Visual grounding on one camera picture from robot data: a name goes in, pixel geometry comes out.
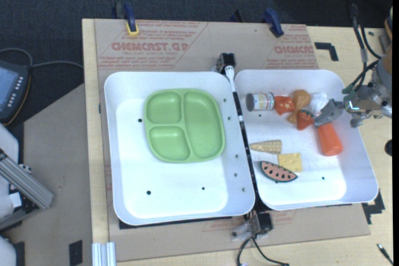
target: toy watermelon slice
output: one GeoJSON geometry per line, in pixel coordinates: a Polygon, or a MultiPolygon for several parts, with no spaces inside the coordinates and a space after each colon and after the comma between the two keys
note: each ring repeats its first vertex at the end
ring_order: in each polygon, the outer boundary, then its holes
{"type": "Polygon", "coordinates": [[[264,174],[276,182],[291,182],[298,177],[290,170],[268,161],[261,161],[261,167],[264,174]]]}

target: orange toy bottle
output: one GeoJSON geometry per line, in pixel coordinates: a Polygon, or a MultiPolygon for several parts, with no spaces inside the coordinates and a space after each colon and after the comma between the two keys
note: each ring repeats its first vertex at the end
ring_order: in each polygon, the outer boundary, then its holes
{"type": "Polygon", "coordinates": [[[344,149],[342,143],[332,126],[332,123],[320,125],[317,128],[322,153],[326,156],[337,155],[344,149]]]}

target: green divided plate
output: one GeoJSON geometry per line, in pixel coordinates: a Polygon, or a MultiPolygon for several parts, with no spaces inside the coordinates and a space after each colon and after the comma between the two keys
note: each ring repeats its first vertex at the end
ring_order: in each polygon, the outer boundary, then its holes
{"type": "Polygon", "coordinates": [[[220,110],[205,91],[172,89],[151,94],[145,102],[144,122],[150,149],[162,161],[208,161],[224,149],[220,110]]]}

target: wire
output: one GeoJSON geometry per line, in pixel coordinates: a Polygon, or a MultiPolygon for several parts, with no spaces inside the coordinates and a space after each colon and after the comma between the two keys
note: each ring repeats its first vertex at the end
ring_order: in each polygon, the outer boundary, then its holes
{"type": "Polygon", "coordinates": [[[10,52],[10,51],[18,51],[18,52],[22,52],[23,54],[25,54],[28,58],[29,58],[29,66],[33,65],[33,58],[32,55],[30,53],[28,53],[28,51],[21,49],[21,48],[5,48],[5,49],[0,49],[0,54],[4,53],[4,52],[10,52]]]}
{"type": "Polygon", "coordinates": [[[240,256],[241,256],[241,253],[243,252],[245,246],[248,244],[248,242],[249,242],[250,240],[251,240],[251,238],[246,239],[246,240],[241,244],[241,246],[239,247],[238,252],[237,252],[237,266],[241,266],[241,262],[239,261],[239,258],[240,258],[240,256]]]}
{"type": "Polygon", "coordinates": [[[360,23],[359,23],[359,19],[358,19],[358,12],[357,12],[356,4],[352,4],[352,6],[350,7],[350,18],[352,19],[352,27],[353,27],[353,31],[355,32],[357,42],[359,43],[360,48],[364,49],[365,46],[363,43],[363,39],[358,30],[360,23]]]}
{"type": "Polygon", "coordinates": [[[256,243],[256,241],[255,241],[255,237],[252,237],[252,241],[254,242],[254,244],[255,244],[257,250],[259,251],[259,253],[261,253],[261,255],[262,255],[266,260],[268,260],[269,262],[275,263],[275,264],[279,264],[279,265],[281,265],[281,266],[289,266],[289,264],[287,264],[287,263],[278,262],[278,261],[276,261],[276,260],[273,260],[273,259],[268,258],[265,254],[263,254],[262,250],[261,250],[260,247],[257,245],[257,243],[256,243]]]}
{"type": "Polygon", "coordinates": [[[352,85],[355,85],[361,78],[364,78],[365,73],[366,73],[367,71],[369,71],[370,69],[373,69],[373,68],[378,64],[378,61],[379,61],[379,60],[376,60],[376,61],[372,62],[371,64],[369,64],[369,65],[366,67],[366,69],[365,69],[361,74],[359,74],[359,75],[357,76],[357,78],[352,82],[352,85]]]}
{"type": "Polygon", "coordinates": [[[368,51],[370,51],[370,53],[371,53],[374,57],[376,57],[377,59],[381,59],[381,57],[380,57],[378,54],[376,54],[375,51],[374,51],[374,50],[370,47],[370,45],[368,44],[367,37],[366,37],[366,32],[365,32],[365,29],[364,29],[364,25],[363,25],[363,23],[362,23],[362,20],[360,19],[360,14],[359,14],[358,11],[356,11],[356,15],[357,15],[358,23],[359,23],[359,25],[360,25],[360,31],[362,32],[363,41],[364,41],[364,43],[365,43],[365,45],[366,45],[368,51]]]}
{"type": "Polygon", "coordinates": [[[261,248],[258,246],[257,242],[255,241],[255,237],[253,237],[253,236],[250,237],[250,238],[248,238],[248,239],[246,239],[246,240],[241,244],[241,246],[239,247],[238,252],[237,252],[237,266],[241,266],[241,262],[240,262],[241,253],[243,252],[245,246],[248,244],[248,242],[249,242],[251,239],[252,239],[252,241],[254,242],[254,244],[255,244],[257,250],[259,251],[259,253],[263,256],[263,258],[265,258],[266,260],[268,260],[268,261],[271,262],[271,263],[275,263],[275,264],[278,264],[278,265],[280,265],[280,266],[289,266],[289,264],[287,264],[287,263],[278,262],[278,261],[276,261],[276,260],[273,260],[273,259],[270,259],[269,257],[267,257],[267,256],[262,252],[261,248]]]}
{"type": "Polygon", "coordinates": [[[363,85],[365,77],[366,77],[366,73],[367,73],[367,63],[364,62],[363,63],[363,72],[360,74],[360,82],[358,83],[358,85],[355,88],[355,92],[363,85]]]}
{"type": "Polygon", "coordinates": [[[43,63],[41,63],[41,64],[34,64],[34,65],[31,65],[31,67],[32,67],[32,68],[37,68],[37,67],[43,67],[43,66],[52,65],[52,64],[69,64],[69,65],[74,65],[75,67],[79,67],[79,68],[81,68],[81,69],[84,69],[83,65],[77,64],[76,62],[64,61],[64,60],[43,62],[43,63]]]}

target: white tray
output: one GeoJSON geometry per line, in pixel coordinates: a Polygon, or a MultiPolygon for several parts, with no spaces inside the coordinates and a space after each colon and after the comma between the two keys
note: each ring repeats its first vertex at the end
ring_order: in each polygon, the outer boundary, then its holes
{"type": "Polygon", "coordinates": [[[119,219],[140,226],[240,216],[255,201],[233,95],[216,72],[117,72],[104,85],[112,167],[113,205],[119,219]],[[226,145],[215,159],[167,163],[151,152],[144,105],[171,88],[208,92],[218,103],[226,145]]]}
{"type": "Polygon", "coordinates": [[[314,126],[300,131],[287,117],[276,111],[246,109],[247,93],[272,92],[290,95],[294,90],[325,92],[328,98],[342,101],[344,84],[328,70],[243,70],[235,78],[248,135],[248,142],[281,140],[282,153],[300,153],[303,170],[296,180],[275,183],[261,171],[259,161],[278,164],[277,155],[252,151],[256,183],[262,201],[275,210],[328,206],[372,201],[378,185],[358,128],[350,126],[351,116],[344,114],[333,122],[344,150],[336,156],[324,156],[314,126]]]}

